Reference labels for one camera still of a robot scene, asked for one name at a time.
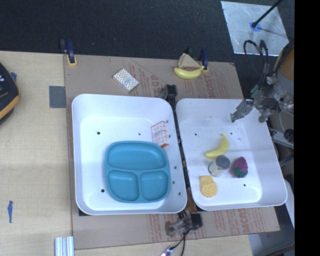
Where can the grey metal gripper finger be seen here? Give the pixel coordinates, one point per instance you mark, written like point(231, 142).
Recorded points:
point(265, 115)
point(242, 108)

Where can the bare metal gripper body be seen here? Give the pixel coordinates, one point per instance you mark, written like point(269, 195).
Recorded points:
point(271, 101)

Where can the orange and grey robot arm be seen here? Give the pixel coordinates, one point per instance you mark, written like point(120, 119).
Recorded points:
point(287, 62)

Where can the white plastic tray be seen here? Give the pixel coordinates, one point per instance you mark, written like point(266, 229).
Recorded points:
point(95, 150)
point(255, 150)

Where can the yellow banana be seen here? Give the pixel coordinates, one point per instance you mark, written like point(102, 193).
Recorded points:
point(187, 73)
point(221, 148)

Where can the purple grapes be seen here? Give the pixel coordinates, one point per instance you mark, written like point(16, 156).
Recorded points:
point(240, 166)

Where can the small silver can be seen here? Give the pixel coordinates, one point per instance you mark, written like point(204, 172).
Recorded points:
point(220, 166)

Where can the thin black and white rod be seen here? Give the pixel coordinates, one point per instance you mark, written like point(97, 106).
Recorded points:
point(180, 147)

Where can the beige sandwich wedge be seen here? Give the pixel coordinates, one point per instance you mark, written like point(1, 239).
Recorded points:
point(186, 61)

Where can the yellow corn cob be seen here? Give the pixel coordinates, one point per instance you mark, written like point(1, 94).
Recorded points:
point(208, 187)

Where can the orange and white carton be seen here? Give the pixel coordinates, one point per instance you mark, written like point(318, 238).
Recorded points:
point(160, 132)

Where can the blue divided plate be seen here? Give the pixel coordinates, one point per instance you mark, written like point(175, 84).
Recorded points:
point(136, 155)

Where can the white patterned carton, green edge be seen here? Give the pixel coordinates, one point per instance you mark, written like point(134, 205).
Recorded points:
point(125, 80)

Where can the brown cardboard board, red print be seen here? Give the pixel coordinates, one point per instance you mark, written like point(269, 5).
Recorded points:
point(100, 72)

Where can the black cylinder on white bracket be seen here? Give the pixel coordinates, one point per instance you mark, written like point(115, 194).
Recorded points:
point(289, 134)

